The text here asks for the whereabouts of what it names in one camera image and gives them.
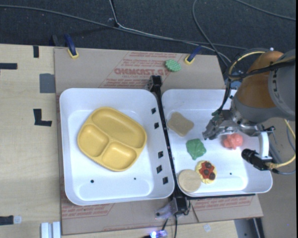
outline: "toy pizza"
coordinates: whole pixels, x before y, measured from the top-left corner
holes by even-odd
[[[199,161],[195,167],[195,171],[200,175],[203,183],[213,183],[217,177],[215,166],[209,161]]]

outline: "white tray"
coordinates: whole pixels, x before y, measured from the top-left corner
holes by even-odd
[[[224,148],[219,136],[214,140],[204,140],[202,132],[212,118],[211,113],[220,107],[224,90],[168,90],[162,96],[165,118],[170,119],[173,112],[181,113],[194,123],[194,127],[184,137],[168,128],[170,147],[174,161],[176,175],[184,169],[195,169],[201,160],[208,160],[217,168],[217,178],[211,184],[201,183],[200,188],[185,194],[192,197],[241,195],[250,193],[263,193],[270,190],[273,184],[270,171],[259,171],[244,161],[241,151],[245,148],[259,151],[259,138],[243,134],[244,143],[236,150]],[[229,109],[230,99],[225,109]],[[203,142],[206,153],[192,160],[186,150],[186,142],[199,138]]]
[[[97,108],[112,107],[147,132],[147,144],[126,171],[110,171],[86,157],[77,134]],[[174,179],[155,96],[143,89],[68,89],[60,96],[65,192],[77,205],[117,203],[168,197]]]

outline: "green object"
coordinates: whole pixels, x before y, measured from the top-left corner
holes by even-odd
[[[165,62],[165,66],[170,71],[179,71],[181,69],[181,65],[178,64],[175,60],[170,59]]]
[[[204,144],[198,138],[187,141],[186,146],[187,151],[193,160],[196,160],[198,157],[203,156],[207,152]]]

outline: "tray hole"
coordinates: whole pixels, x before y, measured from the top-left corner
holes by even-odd
[[[168,183],[168,177],[164,177],[164,178],[162,179],[162,182],[163,182],[163,184]]]
[[[157,174],[159,174],[162,171],[162,165],[156,168],[157,169]]]

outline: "pink toy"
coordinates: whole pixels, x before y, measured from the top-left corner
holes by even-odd
[[[243,137],[240,134],[233,133],[226,136],[223,144],[227,148],[236,149],[237,146],[241,146],[243,144]]]

